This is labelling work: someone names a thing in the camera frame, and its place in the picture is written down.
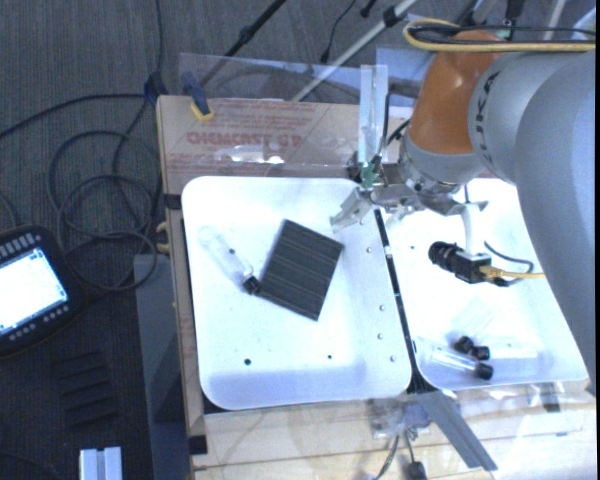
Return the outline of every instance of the black device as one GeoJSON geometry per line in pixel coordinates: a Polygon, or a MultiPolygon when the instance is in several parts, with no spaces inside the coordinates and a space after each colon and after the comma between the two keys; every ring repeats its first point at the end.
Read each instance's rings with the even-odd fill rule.
{"type": "Polygon", "coordinates": [[[86,305],[86,295],[43,226],[0,234],[0,358],[57,332],[86,305]]]}

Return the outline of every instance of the gray carpet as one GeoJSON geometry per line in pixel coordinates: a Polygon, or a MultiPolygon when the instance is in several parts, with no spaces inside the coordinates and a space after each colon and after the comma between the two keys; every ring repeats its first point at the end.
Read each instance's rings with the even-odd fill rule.
{"type": "MultiPolygon", "coordinates": [[[[68,196],[68,215],[81,226],[130,229],[149,215],[152,229],[163,219],[161,202],[152,210],[138,196],[156,190],[159,177],[155,117],[141,98],[145,80],[160,69],[167,89],[178,93],[178,54],[224,54],[273,1],[0,0],[0,231],[15,218],[52,227],[67,247],[80,244],[84,235],[66,224],[56,227],[56,207],[68,196]],[[112,94],[129,97],[56,108],[112,94]],[[40,115],[45,109],[52,111],[40,115]],[[35,119],[23,123],[30,117],[35,119]],[[3,134],[18,123],[23,124],[3,134]],[[119,135],[130,128],[127,139],[119,135]],[[107,178],[77,188],[114,172],[134,181],[115,184],[107,178]]],[[[359,10],[367,1],[358,0],[340,22],[332,59],[402,0],[379,0],[365,20],[359,10]]],[[[420,0],[411,12],[454,20],[469,1],[420,0]]],[[[317,64],[334,21],[350,3],[288,0],[238,56],[317,64]]],[[[519,24],[544,24],[550,3],[528,0],[519,24]]],[[[560,24],[573,25],[595,3],[570,0],[560,24]]],[[[490,21],[502,19],[504,9],[499,2],[490,21]]],[[[386,30],[347,65],[373,63],[380,45],[404,47],[401,29],[386,30]]],[[[74,251],[74,266],[92,283],[93,305],[53,339],[0,361],[0,479],[76,478],[79,450],[105,446],[122,447],[125,479],[152,478],[135,292],[95,287],[128,286],[141,244],[126,236],[74,251]],[[91,351],[106,358],[117,415],[70,428],[52,363],[91,351]]]]}

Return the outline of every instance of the yellow cable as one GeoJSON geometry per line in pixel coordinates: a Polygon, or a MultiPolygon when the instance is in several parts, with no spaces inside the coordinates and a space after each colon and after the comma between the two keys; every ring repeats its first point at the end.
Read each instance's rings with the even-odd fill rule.
{"type": "Polygon", "coordinates": [[[482,272],[487,277],[487,279],[490,279],[493,277],[515,277],[518,279],[544,279],[546,277],[544,272],[507,272],[506,270],[495,268],[490,265],[485,265],[485,266],[480,267],[480,272],[482,272]]]}
{"type": "Polygon", "coordinates": [[[402,34],[409,44],[423,50],[433,51],[454,51],[454,52],[516,52],[516,51],[549,51],[549,52],[584,52],[595,49],[595,43],[586,43],[584,41],[574,41],[571,43],[560,42],[515,42],[515,41],[494,41],[489,44],[453,44],[453,43],[428,43],[420,41],[413,37],[411,30],[420,25],[447,25],[459,28],[455,23],[435,18],[424,18],[410,21],[404,28],[402,34]]]}

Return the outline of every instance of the black ridged square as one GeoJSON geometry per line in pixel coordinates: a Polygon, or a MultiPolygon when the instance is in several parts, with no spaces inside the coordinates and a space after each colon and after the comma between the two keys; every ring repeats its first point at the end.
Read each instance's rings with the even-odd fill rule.
{"type": "Polygon", "coordinates": [[[318,320],[343,248],[336,240],[284,220],[258,295],[318,320]]]}

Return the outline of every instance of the device screen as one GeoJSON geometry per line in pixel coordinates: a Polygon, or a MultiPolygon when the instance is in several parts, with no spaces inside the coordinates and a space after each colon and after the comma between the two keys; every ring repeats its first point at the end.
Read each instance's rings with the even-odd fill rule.
{"type": "Polygon", "coordinates": [[[67,302],[67,292],[40,248],[0,265],[0,336],[67,302]]]}

